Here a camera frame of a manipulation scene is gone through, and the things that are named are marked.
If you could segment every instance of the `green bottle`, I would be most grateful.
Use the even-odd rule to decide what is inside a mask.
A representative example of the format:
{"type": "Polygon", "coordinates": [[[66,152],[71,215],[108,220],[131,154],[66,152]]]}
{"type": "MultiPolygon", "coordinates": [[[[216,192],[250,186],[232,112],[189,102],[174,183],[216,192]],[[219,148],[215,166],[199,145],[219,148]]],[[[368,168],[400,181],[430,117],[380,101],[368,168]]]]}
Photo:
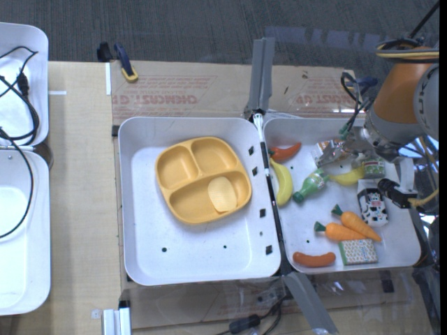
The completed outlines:
{"type": "Polygon", "coordinates": [[[320,191],[329,180],[329,175],[326,175],[322,169],[316,169],[311,173],[302,183],[301,190],[293,194],[293,199],[298,204],[303,202],[305,197],[320,191]]]}

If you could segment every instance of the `cable connector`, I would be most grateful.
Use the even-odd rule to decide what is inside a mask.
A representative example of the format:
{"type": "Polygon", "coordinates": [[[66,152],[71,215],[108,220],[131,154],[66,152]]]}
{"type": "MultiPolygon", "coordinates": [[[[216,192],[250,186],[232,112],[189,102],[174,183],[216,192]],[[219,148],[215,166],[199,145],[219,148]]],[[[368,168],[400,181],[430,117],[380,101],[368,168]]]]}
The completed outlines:
{"type": "Polygon", "coordinates": [[[28,78],[23,72],[20,72],[20,74],[17,77],[17,86],[19,87],[20,93],[22,93],[23,97],[28,99],[29,95],[28,78]]]}

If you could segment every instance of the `red sausage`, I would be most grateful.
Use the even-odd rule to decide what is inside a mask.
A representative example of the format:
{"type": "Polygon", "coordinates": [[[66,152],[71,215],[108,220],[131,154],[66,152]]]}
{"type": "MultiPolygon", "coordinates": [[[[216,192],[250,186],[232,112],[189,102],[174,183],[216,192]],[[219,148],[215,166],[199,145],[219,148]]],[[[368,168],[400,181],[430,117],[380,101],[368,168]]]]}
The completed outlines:
{"type": "Polygon", "coordinates": [[[335,262],[335,253],[328,252],[322,255],[307,255],[294,252],[293,261],[306,267],[325,267],[335,262]]]}

